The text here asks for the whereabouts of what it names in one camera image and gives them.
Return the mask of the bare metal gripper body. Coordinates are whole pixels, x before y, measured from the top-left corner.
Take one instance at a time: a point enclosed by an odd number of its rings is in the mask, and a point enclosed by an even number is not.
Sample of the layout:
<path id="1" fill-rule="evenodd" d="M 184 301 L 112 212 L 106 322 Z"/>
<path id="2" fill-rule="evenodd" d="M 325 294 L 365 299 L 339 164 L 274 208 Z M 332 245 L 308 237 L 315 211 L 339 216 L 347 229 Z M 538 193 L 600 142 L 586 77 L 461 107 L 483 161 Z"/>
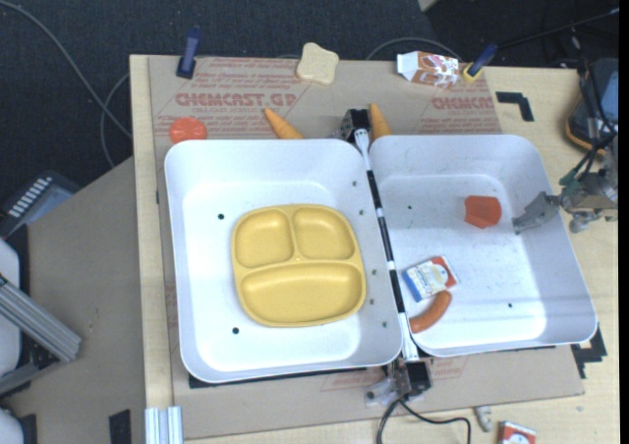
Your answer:
<path id="1" fill-rule="evenodd" d="M 560 205 L 566 211 L 615 211 L 618 206 L 618 163 L 604 156 L 593 170 L 593 156 L 585 156 L 560 181 Z"/>

